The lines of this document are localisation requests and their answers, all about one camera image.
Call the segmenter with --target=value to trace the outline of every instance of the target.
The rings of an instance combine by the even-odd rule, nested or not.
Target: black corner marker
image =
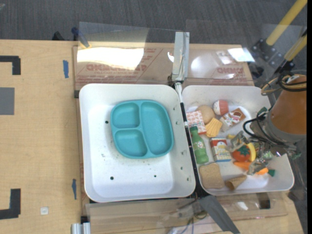
[[[0,210],[0,220],[17,218],[20,215],[20,189],[11,189],[10,208]]]
[[[20,75],[20,58],[18,56],[0,56],[0,62],[11,62],[12,75]]]

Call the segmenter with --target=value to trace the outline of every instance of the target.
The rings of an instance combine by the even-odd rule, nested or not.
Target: yellow bar
[[[307,45],[308,35],[300,37],[298,41],[284,55],[285,60],[291,61]]]
[[[294,18],[299,14],[299,12],[303,9],[303,7],[308,3],[308,0],[297,0],[291,9],[284,16],[282,21],[277,25],[277,27],[273,30],[270,36],[267,38],[266,43],[269,46],[273,46],[273,44],[277,41],[277,39],[282,35],[282,33],[286,30],[286,28],[291,24]]]

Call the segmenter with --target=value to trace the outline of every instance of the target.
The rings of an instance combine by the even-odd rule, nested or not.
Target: red tomato
[[[250,150],[247,145],[243,145],[242,147],[232,152],[232,156],[239,162],[245,162],[248,161],[250,157]]]

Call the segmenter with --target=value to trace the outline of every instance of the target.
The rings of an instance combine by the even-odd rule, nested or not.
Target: blue plate
[[[128,158],[160,157],[172,149],[174,136],[167,110],[153,100],[129,100],[111,111],[117,150]]]

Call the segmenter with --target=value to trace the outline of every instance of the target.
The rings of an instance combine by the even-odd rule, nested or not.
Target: toy bottle
[[[209,161],[209,158],[206,153],[206,145],[204,140],[198,134],[197,126],[190,128],[192,134],[192,146],[195,153],[196,163],[198,165],[206,163]]]

